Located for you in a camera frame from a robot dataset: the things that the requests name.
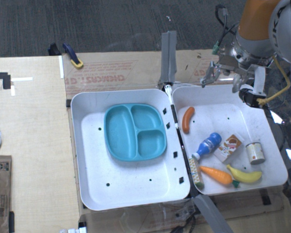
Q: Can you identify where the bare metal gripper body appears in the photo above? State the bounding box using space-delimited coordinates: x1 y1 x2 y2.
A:
216 40 276 81

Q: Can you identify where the white plastic tray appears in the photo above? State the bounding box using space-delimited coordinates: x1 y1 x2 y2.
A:
171 80 290 199
69 86 193 213

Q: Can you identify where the orange sausage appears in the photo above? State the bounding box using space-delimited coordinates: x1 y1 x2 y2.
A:
180 106 197 135

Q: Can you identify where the white and brown carton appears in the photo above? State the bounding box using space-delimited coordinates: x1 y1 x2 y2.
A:
212 133 247 166

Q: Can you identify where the blue and white bottle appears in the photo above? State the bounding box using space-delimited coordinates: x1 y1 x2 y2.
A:
190 132 224 161

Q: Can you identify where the small white can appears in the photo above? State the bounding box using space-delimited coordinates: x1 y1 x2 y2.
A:
245 141 266 166

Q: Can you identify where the yellow banana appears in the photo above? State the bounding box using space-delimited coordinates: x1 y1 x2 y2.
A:
226 162 264 185

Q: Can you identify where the orange carrot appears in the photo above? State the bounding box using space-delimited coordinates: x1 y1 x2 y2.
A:
199 163 241 191

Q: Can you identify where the brown cardboard board, red print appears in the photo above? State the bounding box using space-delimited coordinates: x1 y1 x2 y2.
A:
61 39 291 233

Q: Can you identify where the yellow and green packet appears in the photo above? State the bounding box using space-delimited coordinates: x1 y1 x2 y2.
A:
188 156 205 190

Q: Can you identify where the blue divided plate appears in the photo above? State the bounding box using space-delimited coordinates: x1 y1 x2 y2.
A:
102 101 169 164

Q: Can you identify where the brown paper bag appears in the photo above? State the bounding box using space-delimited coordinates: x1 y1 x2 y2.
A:
0 154 17 233

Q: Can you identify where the black cylinder on white bracket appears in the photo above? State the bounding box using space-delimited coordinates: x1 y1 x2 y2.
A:
237 66 269 108

